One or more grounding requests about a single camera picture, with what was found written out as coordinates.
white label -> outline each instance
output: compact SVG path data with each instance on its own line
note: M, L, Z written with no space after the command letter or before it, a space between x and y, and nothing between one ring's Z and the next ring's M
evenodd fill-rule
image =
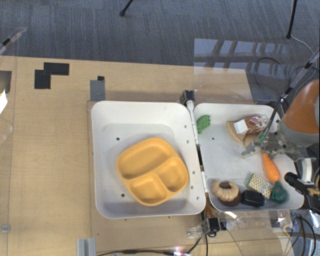
M6 97L6 92L3 91L1 93L1 95L0 95L0 114L5 109L7 103L8 103L8 100L7 100L7 97Z
M248 126L246 124L246 121L244 119L235 122L234 124L234 128L237 134L246 134L246 132L248 131Z

beige ring toy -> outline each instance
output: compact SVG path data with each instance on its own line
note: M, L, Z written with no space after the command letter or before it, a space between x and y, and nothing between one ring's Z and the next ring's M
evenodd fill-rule
M239 193L239 188L235 183L229 181L228 184L230 188L220 187L220 181L218 180L212 183L211 190L221 201L231 202Z

black pole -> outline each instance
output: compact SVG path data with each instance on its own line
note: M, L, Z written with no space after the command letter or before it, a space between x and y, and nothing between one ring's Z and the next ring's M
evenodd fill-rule
M294 19L295 19L295 14L296 14L297 1L298 1L298 0L294 0L294 2L293 2L289 31L288 31L288 34L286 35L286 38L287 38L287 39L290 39L290 38L291 38L291 31L292 31L292 27L293 27L293 25L294 25Z
M123 10L120 11L120 16L125 16L126 10L129 8L129 6L131 5L131 3L132 3L133 1L134 1L134 0L130 0L130 1L126 4L126 6L123 8Z

orange carrot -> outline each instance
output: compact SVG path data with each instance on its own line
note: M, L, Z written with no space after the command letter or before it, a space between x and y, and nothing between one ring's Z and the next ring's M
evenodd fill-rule
M280 178L280 174L276 165L266 153L263 152L262 157L268 179L273 182L278 181Z

orange divided plate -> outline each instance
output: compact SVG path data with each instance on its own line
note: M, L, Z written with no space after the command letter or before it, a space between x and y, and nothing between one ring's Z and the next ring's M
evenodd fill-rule
M117 172L126 188L144 206L157 206L182 191L189 173L165 140L145 139L120 154Z

